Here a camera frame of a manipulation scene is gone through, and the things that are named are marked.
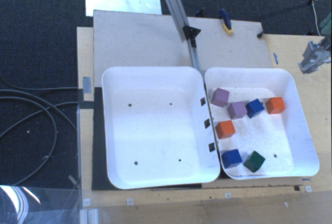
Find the black clamp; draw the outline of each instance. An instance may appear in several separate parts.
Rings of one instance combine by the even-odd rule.
[[[196,48],[196,41],[195,41],[195,38],[196,36],[201,32],[200,29],[196,29],[194,27],[190,27],[188,25],[185,25],[183,27],[183,32],[186,36],[186,39],[190,39],[190,43],[191,43],[191,46]]]

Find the wire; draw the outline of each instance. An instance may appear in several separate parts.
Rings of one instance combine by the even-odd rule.
[[[9,96],[9,97],[8,96],[3,96],[3,97],[0,97],[0,100],[16,100],[16,101],[23,101],[23,102],[31,103],[31,104],[41,108],[48,115],[48,117],[51,119],[51,122],[52,122],[53,127],[54,127],[54,141],[53,141],[52,148],[48,153],[48,156],[46,156],[46,159],[41,163],[41,165],[37,169],[35,169],[28,176],[24,177],[23,179],[21,179],[20,181],[18,181],[17,183],[15,183],[13,185],[13,186],[17,186],[17,185],[21,184],[22,182],[26,181],[27,179],[29,179],[30,177],[32,177],[33,175],[35,175],[46,164],[46,162],[48,162],[48,160],[50,159],[50,157],[53,154],[53,151],[56,147],[57,140],[58,140],[57,124],[56,124],[53,116],[50,114],[50,112],[43,105],[41,105],[41,104],[39,104],[35,101],[29,100],[29,99],[26,99],[26,98],[23,98],[23,97],[14,97],[14,96]]]
[[[315,15],[316,29],[317,29],[318,35],[321,36],[321,34],[320,34],[320,30],[318,29],[318,21],[317,21],[317,14],[316,14],[316,9],[315,9],[315,3],[314,3],[314,1],[312,1],[312,4],[311,4],[311,5],[312,5],[313,13],[314,13],[314,15]]]
[[[54,106],[59,107],[59,106],[71,105],[71,104],[77,104],[77,102],[64,102],[64,103],[55,104]],[[5,134],[7,134],[10,130],[14,129],[16,126],[23,123],[24,121],[27,121],[28,119],[30,119],[38,114],[41,114],[42,112],[44,112],[44,111],[43,110],[37,111],[37,112],[30,114],[29,116],[23,118],[22,120],[18,121],[17,123],[13,124],[6,131],[4,131],[3,133],[0,134],[0,138],[3,137]]]
[[[35,96],[35,95],[32,95],[32,94],[29,94],[29,93],[26,93],[24,91],[18,91],[18,90],[0,90],[0,94],[1,93],[9,93],[9,94],[15,94],[15,95],[24,95],[24,96],[27,96],[27,97],[30,97],[30,98],[33,98],[39,102],[43,102],[45,103],[46,105],[48,105],[49,107],[53,108],[54,110],[56,110],[56,112],[58,114],[60,114],[63,118],[66,119],[66,121],[75,129],[75,131],[77,131],[77,128],[76,126],[73,124],[72,121],[70,121],[70,119],[62,112],[60,111],[58,108],[56,108],[53,104],[49,103],[48,101],[38,97],[38,96]]]
[[[14,86],[8,82],[6,82],[2,76],[0,75],[0,80],[7,86],[13,89],[18,89],[18,90],[31,90],[31,91],[49,91],[49,90],[77,90],[77,87],[60,87],[60,88],[42,88],[42,89],[35,89],[35,88],[22,88],[22,87],[17,87]]]

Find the white tray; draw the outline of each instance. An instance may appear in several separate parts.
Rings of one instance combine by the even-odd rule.
[[[191,67],[112,67],[102,77],[107,173],[120,189],[206,183],[220,173],[203,79]]]
[[[206,89],[209,98],[216,88],[230,92],[229,103],[270,97],[282,97],[286,109],[276,115],[264,110],[258,116],[233,120],[236,133],[218,140],[221,154],[237,148],[242,160],[255,150],[265,157],[262,167],[252,173],[243,164],[223,169],[234,179],[312,176],[319,170],[319,160],[302,111],[292,76],[282,69],[221,68],[207,70]],[[230,120],[227,106],[210,104],[214,126]]]

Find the cube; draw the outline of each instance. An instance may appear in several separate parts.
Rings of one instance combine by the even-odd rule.
[[[213,105],[224,107],[228,103],[229,91],[217,88],[212,95],[211,103]]]
[[[240,153],[237,149],[228,150],[222,154],[222,161],[226,169],[235,167],[242,163]]]
[[[247,160],[243,163],[243,165],[248,168],[252,172],[257,172],[259,168],[264,163],[265,158],[260,155],[258,152],[254,151]]]
[[[249,102],[245,107],[247,108],[247,114],[249,118],[253,118],[254,116],[260,114],[262,110],[265,109],[264,106],[259,101],[259,99],[255,99]]]
[[[235,134],[235,128],[231,120],[218,123],[215,129],[219,139],[228,138]]]
[[[244,102],[233,102],[228,106],[227,110],[230,119],[240,119],[247,113]]]
[[[285,109],[285,104],[281,97],[271,97],[265,105],[269,114],[279,114]]]

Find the dark green cube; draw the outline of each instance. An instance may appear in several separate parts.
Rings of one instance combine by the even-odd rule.
[[[257,172],[264,163],[265,158],[258,152],[254,151],[249,158],[243,163],[252,172]]]

